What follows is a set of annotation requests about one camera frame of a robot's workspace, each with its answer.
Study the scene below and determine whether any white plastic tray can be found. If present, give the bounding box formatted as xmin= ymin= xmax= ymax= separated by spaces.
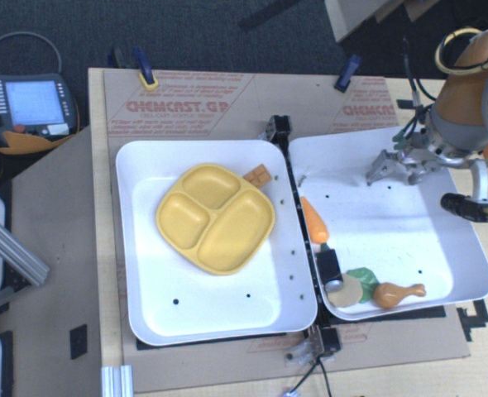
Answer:
xmin=287 ymin=126 xmax=488 ymax=322
xmin=115 ymin=139 xmax=319 ymax=347

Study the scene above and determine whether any black cylinder on white bracket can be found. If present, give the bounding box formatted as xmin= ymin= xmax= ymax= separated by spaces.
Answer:
xmin=440 ymin=159 xmax=488 ymax=225

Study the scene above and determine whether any green lettuce leaf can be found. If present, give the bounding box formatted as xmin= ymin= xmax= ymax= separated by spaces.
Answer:
xmin=346 ymin=266 xmax=381 ymax=305

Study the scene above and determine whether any brown biscuit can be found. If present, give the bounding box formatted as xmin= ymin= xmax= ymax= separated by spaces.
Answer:
xmin=242 ymin=163 xmax=274 ymax=189

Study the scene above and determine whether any brown cardboard board red print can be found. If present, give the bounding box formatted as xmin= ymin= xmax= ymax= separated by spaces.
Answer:
xmin=103 ymin=69 xmax=472 ymax=395

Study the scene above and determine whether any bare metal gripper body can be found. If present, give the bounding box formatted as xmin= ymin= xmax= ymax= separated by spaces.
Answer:
xmin=394 ymin=132 xmax=484 ymax=175

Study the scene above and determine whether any yellow divided plate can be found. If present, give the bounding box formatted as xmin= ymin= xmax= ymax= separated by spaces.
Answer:
xmin=155 ymin=162 xmax=277 ymax=276

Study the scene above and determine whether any beige round disc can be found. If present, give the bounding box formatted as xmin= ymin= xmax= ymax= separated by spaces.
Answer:
xmin=326 ymin=274 xmax=365 ymax=309

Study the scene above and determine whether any brown chicken drumstick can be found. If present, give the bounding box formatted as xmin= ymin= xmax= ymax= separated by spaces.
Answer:
xmin=372 ymin=281 xmax=428 ymax=310

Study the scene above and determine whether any thin black and white rod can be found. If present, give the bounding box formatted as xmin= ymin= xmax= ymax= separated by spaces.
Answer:
xmin=281 ymin=137 xmax=326 ymax=328

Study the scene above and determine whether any orange carrot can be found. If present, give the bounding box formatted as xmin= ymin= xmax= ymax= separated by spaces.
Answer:
xmin=299 ymin=195 xmax=333 ymax=252

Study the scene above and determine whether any black block with thin wires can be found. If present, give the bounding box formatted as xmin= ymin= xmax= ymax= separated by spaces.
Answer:
xmin=316 ymin=326 xmax=344 ymax=356
xmin=267 ymin=114 xmax=292 ymax=144

